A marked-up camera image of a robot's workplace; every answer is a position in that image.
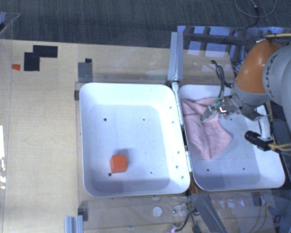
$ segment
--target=floor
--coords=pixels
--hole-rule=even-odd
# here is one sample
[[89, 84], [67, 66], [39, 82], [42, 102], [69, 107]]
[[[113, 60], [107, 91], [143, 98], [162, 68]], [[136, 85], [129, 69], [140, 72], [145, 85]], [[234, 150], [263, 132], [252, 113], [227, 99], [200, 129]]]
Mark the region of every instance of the floor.
[[[17, 12], [14, 39], [169, 48], [177, 26], [291, 28], [291, 0], [253, 0], [258, 20], [234, 0], [0, 0]], [[249, 0], [237, 0], [256, 15]]]

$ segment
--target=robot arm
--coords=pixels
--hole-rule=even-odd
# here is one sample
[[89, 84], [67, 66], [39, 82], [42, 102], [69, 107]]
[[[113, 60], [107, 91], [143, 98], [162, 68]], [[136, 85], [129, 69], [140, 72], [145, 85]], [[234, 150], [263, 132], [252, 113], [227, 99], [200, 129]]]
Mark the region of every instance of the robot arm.
[[218, 112], [227, 117], [241, 113], [251, 120], [261, 115], [255, 110], [266, 101], [281, 105], [291, 132], [291, 45], [280, 47], [269, 40], [255, 44], [243, 62]]

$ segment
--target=orange block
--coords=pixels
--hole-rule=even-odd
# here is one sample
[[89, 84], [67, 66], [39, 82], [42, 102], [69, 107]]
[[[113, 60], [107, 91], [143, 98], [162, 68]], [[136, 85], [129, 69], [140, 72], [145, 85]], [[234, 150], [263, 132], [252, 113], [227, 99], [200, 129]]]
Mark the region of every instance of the orange block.
[[12, 70], [20, 71], [20, 65], [19, 64], [12, 64]]
[[113, 155], [110, 160], [111, 173], [123, 173], [127, 169], [126, 156], [124, 154]]

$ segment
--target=wooden table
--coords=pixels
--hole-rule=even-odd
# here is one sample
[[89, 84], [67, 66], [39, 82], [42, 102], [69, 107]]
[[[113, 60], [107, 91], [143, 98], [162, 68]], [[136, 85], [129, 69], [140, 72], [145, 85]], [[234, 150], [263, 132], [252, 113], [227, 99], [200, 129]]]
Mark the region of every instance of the wooden table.
[[[58, 58], [41, 58], [39, 72], [23, 71], [24, 52], [33, 45], [58, 46]], [[78, 62], [93, 60], [97, 79], [137, 79], [167, 76], [169, 50], [104, 45], [13, 41], [13, 71], [4, 233], [63, 233], [65, 216], [76, 216], [79, 206], [75, 83]], [[218, 83], [211, 57], [185, 54], [188, 82]], [[233, 73], [227, 63], [227, 79]], [[201, 218], [203, 232], [208, 232]], [[236, 229], [237, 219], [225, 224]], [[192, 232], [192, 223], [182, 232]], [[88, 230], [91, 233], [164, 232], [170, 224]]]

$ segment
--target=pink towel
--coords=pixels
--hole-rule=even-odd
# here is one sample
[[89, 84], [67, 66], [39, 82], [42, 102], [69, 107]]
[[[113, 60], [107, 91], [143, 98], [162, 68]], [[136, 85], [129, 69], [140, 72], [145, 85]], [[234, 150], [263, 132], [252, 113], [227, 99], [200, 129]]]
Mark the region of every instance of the pink towel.
[[182, 100], [182, 111], [188, 141], [202, 154], [205, 160], [217, 157], [231, 142], [232, 137], [222, 128], [217, 114], [213, 119], [201, 123], [200, 118], [215, 98], [195, 102]]

